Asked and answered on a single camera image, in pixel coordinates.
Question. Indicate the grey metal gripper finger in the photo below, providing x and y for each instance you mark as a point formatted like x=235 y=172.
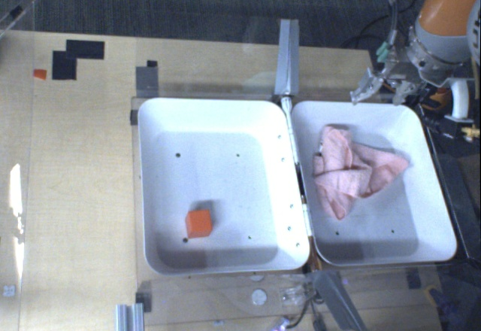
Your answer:
x=367 y=85
x=405 y=92

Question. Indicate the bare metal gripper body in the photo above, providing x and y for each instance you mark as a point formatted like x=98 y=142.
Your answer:
x=432 y=70

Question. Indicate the orange cube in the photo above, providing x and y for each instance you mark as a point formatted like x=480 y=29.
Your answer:
x=198 y=224

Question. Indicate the white plastic tray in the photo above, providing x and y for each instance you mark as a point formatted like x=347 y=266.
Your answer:
x=391 y=216
x=221 y=186

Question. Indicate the pink cloth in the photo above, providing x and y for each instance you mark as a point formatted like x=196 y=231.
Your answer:
x=343 y=171

